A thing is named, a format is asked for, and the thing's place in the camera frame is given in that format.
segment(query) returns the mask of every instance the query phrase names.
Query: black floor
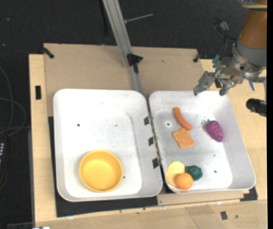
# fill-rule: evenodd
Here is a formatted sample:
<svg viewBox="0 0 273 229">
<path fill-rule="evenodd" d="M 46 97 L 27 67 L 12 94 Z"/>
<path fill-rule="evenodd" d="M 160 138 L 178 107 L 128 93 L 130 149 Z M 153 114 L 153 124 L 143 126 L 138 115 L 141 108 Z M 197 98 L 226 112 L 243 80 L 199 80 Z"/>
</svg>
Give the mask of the black floor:
<svg viewBox="0 0 273 229">
<path fill-rule="evenodd" d="M 228 23 L 237 37 L 248 11 L 234 0 L 119 0 L 125 19 L 154 14 L 129 22 L 132 46 L 196 48 L 201 58 L 213 58 L 223 39 L 214 30 L 213 18 Z M 105 26 L 99 0 L 0 0 L 0 67 L 12 86 L 13 98 L 26 111 L 30 123 L 28 55 L 38 53 L 45 42 L 115 45 L 109 24 Z M 0 97 L 9 98 L 0 71 Z M 15 105 L 13 126 L 23 122 Z M 10 120 L 9 102 L 0 100 L 0 130 Z M 0 191 L 0 223 L 29 222 L 31 217 L 28 130 L 9 138 L 10 162 Z"/>
</svg>

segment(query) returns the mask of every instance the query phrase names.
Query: white tray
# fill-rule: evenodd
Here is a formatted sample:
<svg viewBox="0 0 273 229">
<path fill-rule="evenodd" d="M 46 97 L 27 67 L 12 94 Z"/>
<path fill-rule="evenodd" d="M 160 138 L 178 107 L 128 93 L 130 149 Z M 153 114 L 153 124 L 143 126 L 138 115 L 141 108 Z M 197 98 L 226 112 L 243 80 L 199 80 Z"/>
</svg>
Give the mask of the white tray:
<svg viewBox="0 0 273 229">
<path fill-rule="evenodd" d="M 148 106 L 140 93 L 62 89 L 53 107 L 57 189 L 65 200 L 143 198 L 161 191 Z M 93 192 L 79 177 L 81 158 L 95 149 L 109 150 L 122 162 L 124 178 L 113 191 Z"/>
<path fill-rule="evenodd" d="M 203 172 L 203 177 L 194 181 L 188 190 L 167 183 L 172 191 L 186 194 L 250 189 L 254 186 L 255 174 L 227 96 L 220 96 L 215 91 L 197 96 L 192 91 L 161 91 L 151 94 L 149 104 L 164 173 L 174 161 L 186 166 L 196 165 Z M 181 128 L 175 119 L 174 107 L 179 107 L 193 126 L 189 131 L 195 141 L 193 147 L 180 149 L 172 136 L 173 131 Z M 220 123 L 223 142 L 216 142 L 206 133 L 203 125 L 208 119 Z"/>
</svg>

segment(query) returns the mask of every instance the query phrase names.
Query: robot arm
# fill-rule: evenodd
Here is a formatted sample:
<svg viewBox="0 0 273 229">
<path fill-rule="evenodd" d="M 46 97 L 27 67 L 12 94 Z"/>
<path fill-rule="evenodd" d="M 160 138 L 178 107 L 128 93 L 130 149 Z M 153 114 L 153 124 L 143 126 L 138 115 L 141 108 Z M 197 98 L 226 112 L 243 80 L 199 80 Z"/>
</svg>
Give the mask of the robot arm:
<svg viewBox="0 0 273 229">
<path fill-rule="evenodd" d="M 222 86 L 220 95 L 227 94 L 230 88 L 241 84 L 244 79 L 253 83 L 264 83 L 266 87 L 266 77 L 260 77 L 259 75 L 266 69 L 267 0 L 257 0 L 256 3 L 243 0 L 241 5 L 250 9 L 250 13 L 241 30 L 239 39 L 233 44 L 231 56 L 223 57 L 223 55 L 218 54 L 214 58 L 213 67 L 215 72 L 205 72 L 203 74 L 199 84 L 194 87 L 194 95 L 207 90 L 214 82 Z M 220 22 L 218 26 L 220 26 L 226 38 L 227 24 Z M 254 111 L 254 101 L 248 103 L 247 107 Z"/>
</svg>

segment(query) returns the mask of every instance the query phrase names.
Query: green toy vegetable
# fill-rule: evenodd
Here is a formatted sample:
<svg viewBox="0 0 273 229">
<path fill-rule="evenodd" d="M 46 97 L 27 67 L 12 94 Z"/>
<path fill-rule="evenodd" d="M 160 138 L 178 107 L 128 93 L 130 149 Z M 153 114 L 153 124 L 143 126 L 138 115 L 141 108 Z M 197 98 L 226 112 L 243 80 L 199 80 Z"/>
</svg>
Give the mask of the green toy vegetable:
<svg viewBox="0 0 273 229">
<path fill-rule="evenodd" d="M 185 171 L 193 177 L 194 181 L 199 180 L 203 176 L 202 169 L 197 166 L 186 166 Z"/>
</svg>

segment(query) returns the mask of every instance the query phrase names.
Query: metal pole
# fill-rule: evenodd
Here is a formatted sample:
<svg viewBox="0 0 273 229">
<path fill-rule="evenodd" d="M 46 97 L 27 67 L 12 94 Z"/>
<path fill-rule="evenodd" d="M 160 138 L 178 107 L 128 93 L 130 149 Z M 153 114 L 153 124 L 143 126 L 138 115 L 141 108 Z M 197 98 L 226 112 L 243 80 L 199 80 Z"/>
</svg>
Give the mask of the metal pole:
<svg viewBox="0 0 273 229">
<path fill-rule="evenodd" d="M 111 28 L 116 40 L 116 43 L 121 51 L 123 63 L 130 68 L 133 87 L 136 91 L 142 93 L 142 86 L 139 79 L 139 74 L 135 72 L 134 67 L 130 67 L 128 55 L 132 54 L 130 39 L 127 33 L 126 25 L 121 13 L 118 0 L 102 0 L 106 9 Z"/>
</svg>

